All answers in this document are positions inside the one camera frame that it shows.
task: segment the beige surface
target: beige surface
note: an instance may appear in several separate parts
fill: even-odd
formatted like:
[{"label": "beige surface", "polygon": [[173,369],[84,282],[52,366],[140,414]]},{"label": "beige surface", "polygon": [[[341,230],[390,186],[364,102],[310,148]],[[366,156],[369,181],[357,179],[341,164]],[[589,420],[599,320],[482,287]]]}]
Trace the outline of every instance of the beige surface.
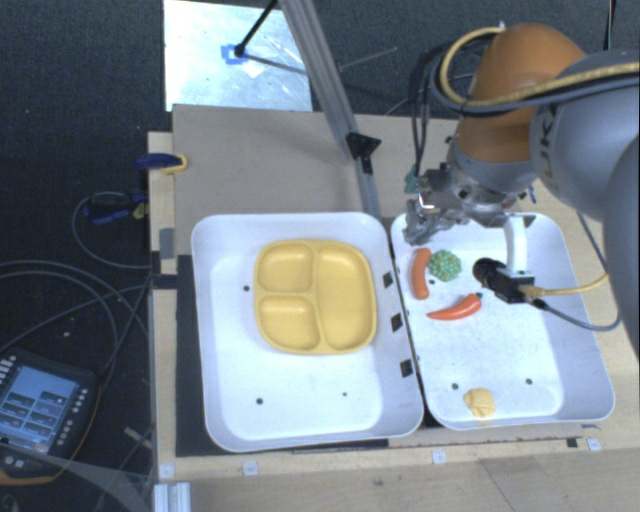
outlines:
[{"label": "beige surface", "polygon": [[[234,118],[234,111],[230,109],[208,109],[209,114],[197,107],[195,109],[198,110],[198,118],[212,116],[218,121]],[[235,133],[228,134],[224,139],[225,143],[238,139],[243,128],[258,136],[258,133],[251,129],[250,112],[252,111],[236,112],[238,117],[235,122],[227,122],[224,129],[217,128],[221,132],[236,130]],[[281,117],[283,114],[288,114],[289,117],[294,115],[275,113],[277,122],[282,123],[286,119],[287,116]],[[296,146],[297,149],[294,150],[293,146],[289,146],[293,144],[292,141],[283,144],[298,155],[297,168],[304,167],[305,172],[312,175],[314,170],[327,170],[336,161],[331,158],[325,160],[332,139],[324,118],[320,114],[303,116],[310,124],[305,124],[305,129],[296,130],[292,141],[302,145],[304,149]],[[211,119],[204,121],[207,125],[213,123]],[[261,122],[262,126],[270,126],[265,120]],[[402,194],[402,180],[412,159],[409,123],[406,119],[375,116],[358,116],[358,122],[363,133],[383,139],[383,144],[374,155],[373,163],[383,214],[394,217],[403,212],[406,201],[406,196]],[[430,124],[430,141],[426,154],[427,165],[430,167],[436,167],[445,157],[447,146],[443,142],[453,130],[453,126],[450,121],[435,121]],[[315,132],[319,134],[317,137],[313,137]],[[273,142],[275,132],[267,130],[265,133],[266,139]],[[154,150],[154,147],[166,147],[164,145],[168,143],[166,134],[152,134],[150,150]],[[216,179],[209,176],[202,183],[193,182],[192,186],[185,187],[182,191],[179,190],[180,187],[176,189],[179,198],[175,205],[176,217],[182,216],[184,224],[179,226],[186,226],[183,229],[189,233],[190,225],[203,216],[216,213],[218,207],[222,208],[221,211],[228,211],[225,205],[235,204],[237,211],[264,211],[260,202],[268,200],[268,196],[261,194],[273,190],[272,185],[278,181],[277,177],[267,173],[267,169],[278,174],[282,167],[275,161],[265,163],[264,154],[257,156],[248,149],[233,149],[234,151],[222,151],[215,159]],[[306,155],[304,161],[299,161],[300,151]],[[287,151],[276,151],[272,158],[282,156],[290,165],[290,155],[287,155]],[[232,182],[236,180],[238,172],[241,173],[241,177],[250,176],[255,172],[254,164],[258,160],[265,164],[260,167],[260,180],[253,182],[253,186],[257,187],[254,190],[258,199],[254,200],[254,197],[248,194],[248,183],[252,183],[251,181],[240,180],[230,187],[221,186],[221,183],[226,184],[226,179]],[[335,164],[331,168],[335,170],[339,167]],[[349,193],[357,195],[353,169],[348,167],[344,171],[348,175],[334,177],[334,186],[342,187],[341,192],[348,190]],[[184,176],[186,175],[179,176],[177,180],[183,179]],[[158,226],[171,226],[173,178],[152,174],[151,180],[151,220],[155,232]],[[217,193],[219,196],[221,194],[219,202],[206,200],[211,196],[205,183],[209,183],[210,187],[217,187]],[[300,178],[287,183],[288,196],[306,201],[306,196],[299,192],[306,190],[304,187],[308,181]],[[190,196],[181,199],[181,194],[189,189],[200,199],[191,200]],[[325,199],[327,195],[330,196],[330,202],[336,197],[344,199],[344,196],[329,194],[329,191],[330,189],[322,189]],[[315,189],[311,189],[311,192],[318,193]],[[538,204],[532,205],[530,201],[525,200],[522,209],[541,211],[560,225],[569,246],[578,281],[590,282],[600,274],[600,268],[586,236],[576,221],[575,214],[553,199],[541,185],[536,187],[536,193]],[[204,210],[199,209],[199,201],[204,205]],[[320,208],[323,204],[326,205],[326,202],[314,199],[311,203],[313,207],[309,208],[309,211]],[[345,205],[353,206],[355,203],[353,199],[349,199],[346,203],[338,201],[331,204],[338,204],[342,208]],[[271,206],[271,211],[278,211],[278,207],[279,204],[275,203],[275,206]],[[178,240],[182,240],[178,243],[178,250],[188,252],[188,236],[178,233]],[[166,265],[163,262],[163,272],[171,272],[171,262],[166,262]],[[615,316],[608,285],[588,294],[585,301],[593,322],[608,323]],[[536,496],[541,493],[546,493],[550,500],[540,502],[545,507],[549,503],[549,506],[561,507],[565,506],[566,502],[566,506],[569,507],[567,510],[631,510],[630,503],[638,497],[637,490],[628,485],[629,476],[637,478],[640,467],[640,463],[637,462],[640,453],[638,363],[622,328],[597,335],[616,392],[617,403],[611,417],[598,422],[595,428],[583,430],[576,424],[555,424],[473,432],[429,429],[393,439],[393,448],[387,450],[337,453],[273,452],[176,458],[175,292],[155,290],[153,302],[159,471],[163,480],[196,482],[194,510],[344,510],[345,507],[355,510],[402,509],[402,506],[396,507],[395,504],[406,504],[405,509],[408,510],[429,510],[429,505],[438,505],[437,510],[545,510],[544,507],[530,506],[531,500],[535,501]],[[581,435],[597,437],[603,451],[588,452],[585,439],[579,439],[578,448],[567,447],[566,438]],[[448,462],[444,466],[433,465],[433,451],[436,449],[442,449],[446,453]],[[486,460],[498,460],[499,463],[487,465]],[[243,463],[246,461],[258,463],[258,477],[242,476]],[[501,473],[500,467],[511,469]],[[531,479],[512,481],[509,478],[512,473],[528,475]],[[384,485],[375,483],[378,479],[384,482]],[[601,479],[605,482],[604,487],[599,485]],[[534,488],[533,482],[536,482],[535,488],[540,487],[540,492],[531,492]],[[515,497],[509,498],[509,495],[505,494],[506,490],[514,492]],[[607,503],[614,502],[620,506],[606,506]]]}]

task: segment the orange sausage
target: orange sausage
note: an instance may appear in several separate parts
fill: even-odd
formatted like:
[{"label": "orange sausage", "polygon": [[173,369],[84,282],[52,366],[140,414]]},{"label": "orange sausage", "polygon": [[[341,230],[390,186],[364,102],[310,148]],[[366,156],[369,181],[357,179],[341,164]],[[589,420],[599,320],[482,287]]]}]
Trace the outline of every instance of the orange sausage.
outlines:
[{"label": "orange sausage", "polygon": [[411,288],[416,299],[423,300],[429,296],[429,288],[427,288],[427,280],[425,278],[425,270],[431,259],[431,250],[423,247],[416,251],[411,267]]},{"label": "orange sausage", "polygon": [[427,316],[435,320],[457,320],[472,315],[478,311],[481,306],[482,301],[480,297],[475,293],[470,293],[455,306],[427,313]]}]

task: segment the black clamp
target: black clamp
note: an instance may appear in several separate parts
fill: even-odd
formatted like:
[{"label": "black clamp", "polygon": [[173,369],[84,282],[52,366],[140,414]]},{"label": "black clamp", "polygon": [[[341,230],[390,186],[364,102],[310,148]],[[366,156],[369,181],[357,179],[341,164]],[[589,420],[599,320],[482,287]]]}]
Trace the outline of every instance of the black clamp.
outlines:
[{"label": "black clamp", "polygon": [[373,174],[373,166],[371,165],[371,154],[378,148],[382,141],[380,139],[374,139],[366,135],[361,135],[357,132],[351,132],[347,135],[347,146],[351,156],[357,160],[358,158],[362,162],[362,170],[365,174]]}]

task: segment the yellow divided plate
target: yellow divided plate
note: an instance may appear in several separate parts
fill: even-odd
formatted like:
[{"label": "yellow divided plate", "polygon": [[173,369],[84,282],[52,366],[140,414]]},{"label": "yellow divided plate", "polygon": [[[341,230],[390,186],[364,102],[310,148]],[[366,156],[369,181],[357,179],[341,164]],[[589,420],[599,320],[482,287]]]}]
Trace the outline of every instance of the yellow divided plate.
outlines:
[{"label": "yellow divided plate", "polygon": [[256,260],[254,305],[262,337],[296,354],[354,352],[376,333],[376,296],[367,258],[331,240],[285,240]]}]

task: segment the wooden table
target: wooden table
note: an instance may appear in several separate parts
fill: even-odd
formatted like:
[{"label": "wooden table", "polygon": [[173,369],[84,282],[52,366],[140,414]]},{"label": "wooden table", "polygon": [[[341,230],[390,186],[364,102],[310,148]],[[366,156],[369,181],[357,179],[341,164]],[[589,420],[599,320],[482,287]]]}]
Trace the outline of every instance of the wooden table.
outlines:
[{"label": "wooden table", "polygon": [[[404,212],[407,199],[409,121],[357,121],[362,133],[383,140],[373,165],[388,221]],[[429,167],[444,160],[444,141],[454,129],[453,121],[430,123]],[[150,152],[174,150],[188,156],[188,170],[149,175],[151,247],[168,282],[177,255],[190,254],[193,225],[205,216],[360,209],[352,164],[319,113],[178,106],[173,134],[149,134]],[[536,196],[537,204],[525,200],[521,209],[556,221],[578,281],[590,282],[599,263],[575,213],[541,184]],[[600,227],[592,227],[600,238]],[[176,291],[156,287],[151,301],[158,481],[190,482],[193,510],[623,511],[636,510],[640,501],[638,361],[622,327],[597,334],[615,410],[586,427],[421,429],[378,450],[176,457]],[[585,302],[594,323],[615,317],[608,286],[587,294]],[[577,447],[569,447],[568,439]],[[436,463],[443,454],[446,463]]]}]

